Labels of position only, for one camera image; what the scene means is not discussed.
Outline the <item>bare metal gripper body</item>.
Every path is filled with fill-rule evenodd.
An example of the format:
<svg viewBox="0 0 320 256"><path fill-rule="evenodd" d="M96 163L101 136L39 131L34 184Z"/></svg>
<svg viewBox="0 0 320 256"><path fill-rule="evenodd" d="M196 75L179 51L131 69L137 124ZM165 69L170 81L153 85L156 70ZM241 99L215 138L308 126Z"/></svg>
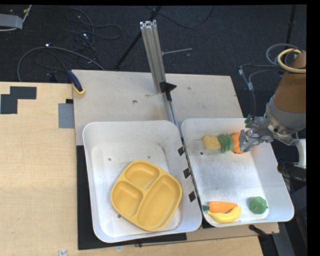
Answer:
<svg viewBox="0 0 320 256"><path fill-rule="evenodd" d="M293 137L296 133L295 130L287 129L277 119L265 116L256 116L249 128L249 137L256 140L256 145L278 140L285 145L294 146L299 142L298 138Z"/></svg>

